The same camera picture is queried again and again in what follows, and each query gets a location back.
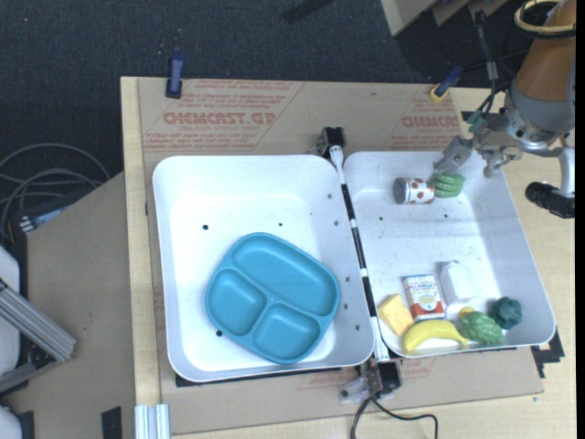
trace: toy can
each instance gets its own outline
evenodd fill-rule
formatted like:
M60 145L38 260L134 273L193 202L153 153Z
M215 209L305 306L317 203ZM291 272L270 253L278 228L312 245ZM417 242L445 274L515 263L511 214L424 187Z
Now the toy can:
M432 203L435 198L435 186L428 178L399 177L394 181L392 193L396 203L420 205Z

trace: black carpet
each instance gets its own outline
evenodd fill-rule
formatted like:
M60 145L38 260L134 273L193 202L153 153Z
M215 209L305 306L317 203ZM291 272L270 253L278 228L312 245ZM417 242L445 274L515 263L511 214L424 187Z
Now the black carpet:
M487 19L495 56L528 47L512 23L524 1ZM482 60L466 8L442 27L426 12L393 37L379 0L0 0L0 33L0 161L61 142L111 174L122 170L120 77L166 76L175 46L186 52L186 78L426 83ZM461 85L488 86L485 70L466 72ZM86 163L43 150L0 172L95 171ZM12 190L0 180L0 199Z

